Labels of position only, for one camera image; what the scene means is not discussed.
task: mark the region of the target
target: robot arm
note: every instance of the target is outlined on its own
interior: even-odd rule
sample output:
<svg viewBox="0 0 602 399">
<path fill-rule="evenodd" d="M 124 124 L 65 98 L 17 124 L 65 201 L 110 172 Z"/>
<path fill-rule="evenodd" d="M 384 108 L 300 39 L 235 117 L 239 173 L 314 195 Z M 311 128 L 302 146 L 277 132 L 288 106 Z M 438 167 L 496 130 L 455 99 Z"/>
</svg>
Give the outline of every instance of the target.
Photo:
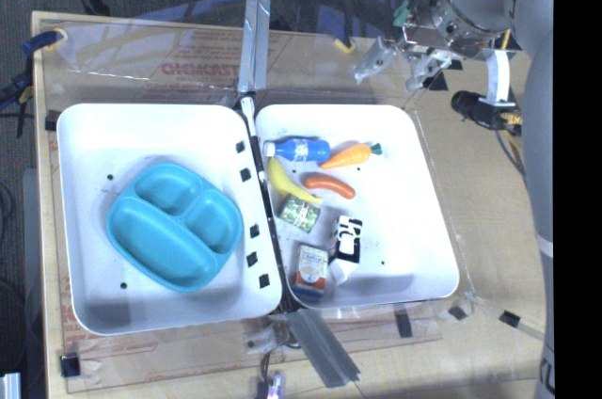
<svg viewBox="0 0 602 399">
<path fill-rule="evenodd" d="M 531 58 L 522 105 L 525 178 L 547 294 L 547 325 L 536 397 L 555 397 L 552 220 L 553 0 L 434 0 L 411 9 L 398 40 L 377 40 L 355 69 L 356 80 L 382 71 L 398 54 L 411 68 L 405 86 L 413 92 L 455 59 L 487 63 L 486 97 L 460 91 L 452 107 L 488 128 L 503 127 L 508 100 L 508 56 L 492 43 L 506 30 Z"/>
</svg>

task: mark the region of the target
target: green package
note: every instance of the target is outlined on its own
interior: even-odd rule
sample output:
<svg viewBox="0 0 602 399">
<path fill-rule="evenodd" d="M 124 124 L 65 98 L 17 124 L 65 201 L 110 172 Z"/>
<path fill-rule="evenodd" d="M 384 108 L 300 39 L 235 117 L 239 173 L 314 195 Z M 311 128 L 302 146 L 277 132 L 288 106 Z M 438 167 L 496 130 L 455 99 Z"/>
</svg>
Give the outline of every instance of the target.
<svg viewBox="0 0 602 399">
<path fill-rule="evenodd" d="M 309 233 L 320 216 L 320 209 L 293 195 L 284 201 L 279 217 L 295 225 L 296 228 Z"/>
</svg>

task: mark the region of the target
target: white basin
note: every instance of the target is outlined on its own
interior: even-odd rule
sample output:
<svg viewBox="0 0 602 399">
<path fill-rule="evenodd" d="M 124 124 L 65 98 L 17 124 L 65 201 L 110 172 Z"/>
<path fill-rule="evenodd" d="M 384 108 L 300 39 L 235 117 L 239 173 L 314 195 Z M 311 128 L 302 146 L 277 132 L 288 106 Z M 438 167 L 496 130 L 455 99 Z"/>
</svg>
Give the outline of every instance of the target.
<svg viewBox="0 0 602 399">
<path fill-rule="evenodd" d="M 60 115 L 57 137 L 71 297 L 82 326 L 114 335 L 258 317 L 277 306 L 282 285 L 238 114 L 217 105 L 77 104 Z M 142 170 L 165 161 L 211 182 L 243 215 L 238 247 L 219 274 L 192 293 L 142 274 L 106 233 L 119 193 Z"/>
<path fill-rule="evenodd" d="M 300 302 L 317 309 L 359 307 L 430 300 L 456 290 L 459 273 L 450 237 L 418 132 L 403 110 L 376 104 L 276 104 L 261 110 L 256 124 L 261 141 L 308 136 L 328 141 L 333 152 L 357 142 L 383 148 L 382 155 L 357 167 L 321 170 L 315 163 L 280 160 L 296 184 L 319 173 L 356 190 L 353 199 L 310 190 L 323 199 L 310 233 L 277 218 L 289 282 L 301 244 L 328 249 L 340 215 L 363 221 L 359 267 L 342 285 L 328 271 L 324 296 L 297 295 Z M 277 214 L 284 198 L 271 185 L 270 197 Z"/>
</svg>

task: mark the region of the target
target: small box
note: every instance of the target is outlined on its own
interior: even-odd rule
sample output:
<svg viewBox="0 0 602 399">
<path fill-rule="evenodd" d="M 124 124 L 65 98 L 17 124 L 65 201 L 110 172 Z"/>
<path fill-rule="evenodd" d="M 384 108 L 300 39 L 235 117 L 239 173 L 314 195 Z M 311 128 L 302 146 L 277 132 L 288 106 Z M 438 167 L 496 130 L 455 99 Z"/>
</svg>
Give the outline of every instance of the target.
<svg viewBox="0 0 602 399">
<path fill-rule="evenodd" d="M 299 230 L 309 233 L 320 216 L 320 209 L 293 195 L 284 201 L 279 217 Z"/>
<path fill-rule="evenodd" d="M 296 293 L 321 297 L 326 286 L 328 252 L 302 245 L 297 252 L 297 270 L 293 279 Z"/>
<path fill-rule="evenodd" d="M 362 228 L 361 220 L 347 215 L 341 215 L 335 222 L 328 250 L 328 267 L 337 285 L 344 283 L 359 265 Z"/>
</svg>

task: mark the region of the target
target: bottle label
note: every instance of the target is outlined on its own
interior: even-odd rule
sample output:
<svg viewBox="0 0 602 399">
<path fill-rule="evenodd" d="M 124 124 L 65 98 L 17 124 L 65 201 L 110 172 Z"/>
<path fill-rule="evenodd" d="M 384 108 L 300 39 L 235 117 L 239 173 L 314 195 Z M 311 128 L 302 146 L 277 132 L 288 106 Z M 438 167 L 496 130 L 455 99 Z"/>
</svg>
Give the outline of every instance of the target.
<svg viewBox="0 0 602 399">
<path fill-rule="evenodd" d="M 294 162 L 306 162 L 309 155 L 309 143 L 306 139 L 299 139 L 295 142 Z"/>
</svg>

